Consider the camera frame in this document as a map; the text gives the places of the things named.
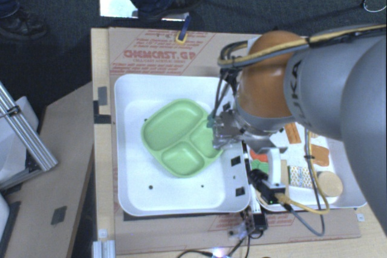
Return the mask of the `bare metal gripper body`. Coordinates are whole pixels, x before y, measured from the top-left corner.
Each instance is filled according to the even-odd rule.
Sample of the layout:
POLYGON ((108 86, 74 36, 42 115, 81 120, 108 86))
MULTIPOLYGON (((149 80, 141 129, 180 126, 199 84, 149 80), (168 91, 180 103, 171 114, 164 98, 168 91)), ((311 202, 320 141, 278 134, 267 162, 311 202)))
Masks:
POLYGON ((256 153, 276 147, 270 139, 278 131, 274 118, 255 117, 245 112, 227 110, 214 118, 212 130, 213 139, 227 140, 223 149, 239 142, 244 142, 256 153))

